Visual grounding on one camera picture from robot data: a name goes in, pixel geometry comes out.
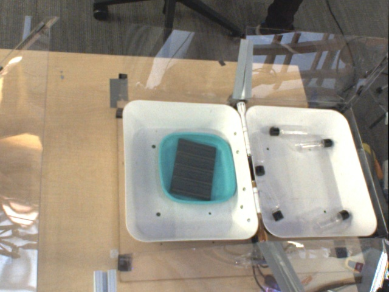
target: person's leg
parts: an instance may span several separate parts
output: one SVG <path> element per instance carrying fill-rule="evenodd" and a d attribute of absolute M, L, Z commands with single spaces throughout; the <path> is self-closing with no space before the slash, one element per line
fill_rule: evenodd
<path fill-rule="evenodd" d="M 303 0 L 274 0 L 267 10 L 266 24 L 269 28 L 290 29 Z"/>

